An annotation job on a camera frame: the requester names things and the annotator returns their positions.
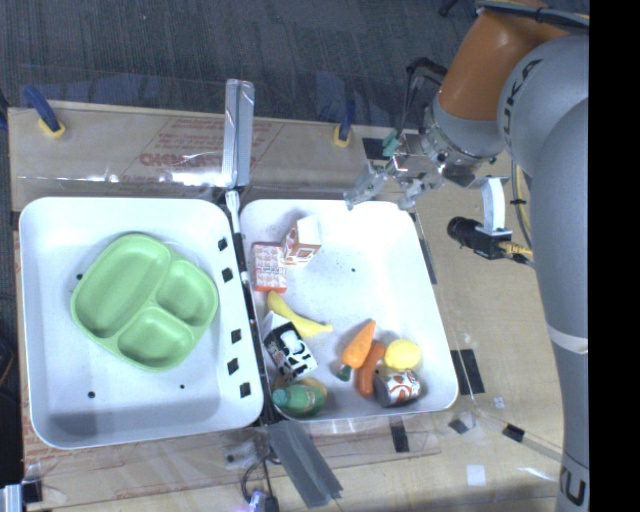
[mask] green bottle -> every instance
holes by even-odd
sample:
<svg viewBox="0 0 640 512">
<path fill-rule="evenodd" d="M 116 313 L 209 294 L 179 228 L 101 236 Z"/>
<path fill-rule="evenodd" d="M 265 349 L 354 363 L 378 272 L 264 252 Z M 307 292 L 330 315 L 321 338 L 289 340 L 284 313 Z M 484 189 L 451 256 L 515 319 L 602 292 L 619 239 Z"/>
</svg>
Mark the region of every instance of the green bottle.
<svg viewBox="0 0 640 512">
<path fill-rule="evenodd" d="M 290 416 L 313 416 L 324 406 L 324 394 L 315 386 L 291 384 L 276 389 L 271 398 L 282 412 Z"/>
</svg>

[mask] yellow banana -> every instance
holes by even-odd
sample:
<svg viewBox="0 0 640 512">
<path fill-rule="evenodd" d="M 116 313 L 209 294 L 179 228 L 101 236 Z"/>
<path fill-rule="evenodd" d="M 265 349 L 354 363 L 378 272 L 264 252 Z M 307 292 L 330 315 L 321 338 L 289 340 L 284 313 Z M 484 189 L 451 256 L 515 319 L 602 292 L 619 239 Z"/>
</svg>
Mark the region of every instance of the yellow banana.
<svg viewBox="0 0 640 512">
<path fill-rule="evenodd" d="M 298 334 L 303 338 L 310 338 L 324 331 L 333 331 L 331 324 L 321 324 L 295 313 L 280 294 L 273 290 L 267 294 L 267 306 L 276 315 L 280 315 L 289 320 L 298 331 Z"/>
</svg>

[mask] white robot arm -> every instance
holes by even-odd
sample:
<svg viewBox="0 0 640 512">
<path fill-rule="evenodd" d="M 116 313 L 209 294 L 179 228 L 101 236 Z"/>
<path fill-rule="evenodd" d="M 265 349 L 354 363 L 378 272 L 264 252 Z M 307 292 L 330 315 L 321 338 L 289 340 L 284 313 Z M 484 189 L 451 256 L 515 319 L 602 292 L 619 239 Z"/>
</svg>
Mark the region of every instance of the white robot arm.
<svg viewBox="0 0 640 512">
<path fill-rule="evenodd" d="M 425 113 L 423 129 L 394 132 L 385 141 L 389 160 L 370 165 L 345 201 L 352 208 L 393 180 L 404 191 L 399 207 L 408 209 L 445 180 L 469 186 L 480 165 L 502 150 L 526 173 L 535 271 L 563 399 L 556 510 L 587 511 L 588 18 L 558 13 L 538 0 L 476 5 L 479 16 Z M 470 247 L 483 239 L 468 225 L 473 240 L 465 238 L 456 224 L 462 221 L 450 223 L 451 236 Z M 486 243 L 495 248 L 499 241 Z"/>
</svg>

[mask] carrot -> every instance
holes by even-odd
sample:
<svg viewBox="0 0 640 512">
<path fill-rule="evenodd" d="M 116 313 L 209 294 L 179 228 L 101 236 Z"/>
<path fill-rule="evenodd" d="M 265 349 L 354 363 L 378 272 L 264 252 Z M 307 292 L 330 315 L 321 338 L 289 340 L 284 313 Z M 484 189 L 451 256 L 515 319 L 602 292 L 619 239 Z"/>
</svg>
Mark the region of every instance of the carrot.
<svg viewBox="0 0 640 512">
<path fill-rule="evenodd" d="M 384 357 L 387 348 L 377 341 L 371 345 L 371 350 L 364 360 L 364 364 L 358 369 L 356 377 L 356 387 L 358 392 L 365 398 L 373 395 L 373 372 L 376 370 L 378 361 Z"/>
<path fill-rule="evenodd" d="M 373 333 L 376 330 L 376 322 L 370 320 L 347 345 L 342 352 L 342 367 L 338 372 L 338 378 L 347 382 L 351 378 L 351 369 L 360 368 L 371 349 Z"/>
</svg>

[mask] green plate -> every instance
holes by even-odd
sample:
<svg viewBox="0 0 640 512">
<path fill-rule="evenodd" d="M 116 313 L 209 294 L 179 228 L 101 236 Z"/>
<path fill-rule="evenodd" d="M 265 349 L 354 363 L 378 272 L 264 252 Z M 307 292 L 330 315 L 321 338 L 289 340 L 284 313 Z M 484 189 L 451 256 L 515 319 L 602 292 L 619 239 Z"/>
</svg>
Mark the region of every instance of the green plate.
<svg viewBox="0 0 640 512">
<path fill-rule="evenodd" d="M 133 233 L 110 244 L 82 276 L 71 316 L 122 360 L 164 371 L 189 355 L 218 305 L 209 275 L 156 238 Z"/>
</svg>

